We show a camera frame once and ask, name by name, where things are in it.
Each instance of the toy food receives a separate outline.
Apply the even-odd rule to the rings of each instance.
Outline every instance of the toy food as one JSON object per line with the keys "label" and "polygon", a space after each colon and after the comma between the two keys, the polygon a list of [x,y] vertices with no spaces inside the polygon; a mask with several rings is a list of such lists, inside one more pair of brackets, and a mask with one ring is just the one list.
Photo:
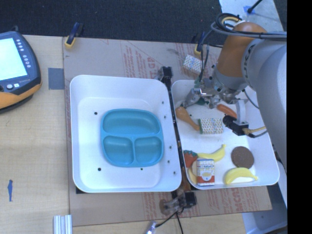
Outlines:
{"label": "toy food", "polygon": [[217,162],[225,156],[225,147],[226,144],[222,144],[221,147],[212,154],[197,153],[197,155],[200,158],[213,159],[215,162]]}
{"label": "toy food", "polygon": [[258,177],[253,175],[252,172],[246,167],[236,167],[230,169],[224,177],[224,183],[226,185],[232,183],[238,177],[251,177],[258,180]]}
{"label": "toy food", "polygon": [[198,124],[201,134],[213,135],[223,133],[222,119],[220,118],[200,118]]}
{"label": "toy food", "polygon": [[189,123],[196,131],[199,131],[199,126],[191,119],[189,113],[184,107],[178,107],[175,110],[175,115],[182,121]]}
{"label": "toy food", "polygon": [[193,162],[198,158],[197,153],[189,150],[184,150],[183,155],[186,168],[189,168],[193,164]]}
{"label": "toy food", "polygon": [[188,173],[189,173],[190,180],[191,180],[194,184],[197,184],[197,176],[193,173],[192,167],[190,167],[190,168],[188,169]]}
{"label": "toy food", "polygon": [[231,159],[235,166],[251,168],[254,164],[252,152],[243,146],[235,147],[231,152]]}
{"label": "toy food", "polygon": [[216,108],[217,108],[217,110],[224,112],[226,115],[230,115],[230,116],[234,117],[235,119],[237,119],[237,114],[228,106],[223,105],[223,104],[218,104]]}

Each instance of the blue divided plate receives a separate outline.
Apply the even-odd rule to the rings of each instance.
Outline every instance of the blue divided plate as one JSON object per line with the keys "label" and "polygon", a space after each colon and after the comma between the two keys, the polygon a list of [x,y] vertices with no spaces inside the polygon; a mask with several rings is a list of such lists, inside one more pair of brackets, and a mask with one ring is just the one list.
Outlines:
{"label": "blue divided plate", "polygon": [[102,117],[100,131],[104,156],[115,166],[152,166],[163,156],[161,124],[149,111],[110,110]]}

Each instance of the juice box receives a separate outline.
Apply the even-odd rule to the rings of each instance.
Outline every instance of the juice box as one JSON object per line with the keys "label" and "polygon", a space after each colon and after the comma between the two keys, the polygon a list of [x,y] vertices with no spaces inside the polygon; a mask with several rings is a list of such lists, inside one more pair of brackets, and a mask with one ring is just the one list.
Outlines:
{"label": "juice box", "polygon": [[197,159],[197,185],[215,184],[215,161],[213,159]]}
{"label": "juice box", "polygon": [[191,71],[197,75],[201,72],[201,60],[190,55],[187,55],[184,59],[182,67],[185,70]]}

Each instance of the toy banana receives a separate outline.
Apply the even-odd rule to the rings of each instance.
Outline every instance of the toy banana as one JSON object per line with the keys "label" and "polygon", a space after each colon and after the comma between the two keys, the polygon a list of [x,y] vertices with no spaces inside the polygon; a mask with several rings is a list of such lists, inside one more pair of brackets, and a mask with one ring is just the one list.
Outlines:
{"label": "toy banana", "polygon": [[198,157],[200,158],[211,158],[213,159],[215,162],[221,160],[224,156],[225,156],[225,144],[222,144],[221,147],[216,150],[214,153],[212,154],[206,154],[206,153],[197,153]]}
{"label": "toy banana", "polygon": [[189,178],[191,181],[196,184],[197,183],[197,176],[193,173],[192,168],[188,168]]}
{"label": "toy banana", "polygon": [[253,175],[252,172],[245,167],[236,167],[230,169],[226,174],[224,178],[224,182],[226,185],[230,184],[233,182],[234,179],[238,177],[251,177],[254,178],[255,180],[258,180],[258,177]]}

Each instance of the orange carrot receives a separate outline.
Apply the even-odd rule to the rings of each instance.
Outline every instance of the orange carrot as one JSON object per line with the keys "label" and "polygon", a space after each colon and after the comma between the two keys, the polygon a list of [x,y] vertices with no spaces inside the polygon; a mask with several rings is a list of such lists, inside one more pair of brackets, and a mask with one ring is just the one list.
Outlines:
{"label": "orange carrot", "polygon": [[217,110],[224,112],[226,115],[232,116],[237,119],[237,114],[228,106],[223,105],[223,104],[218,104],[216,108]]}

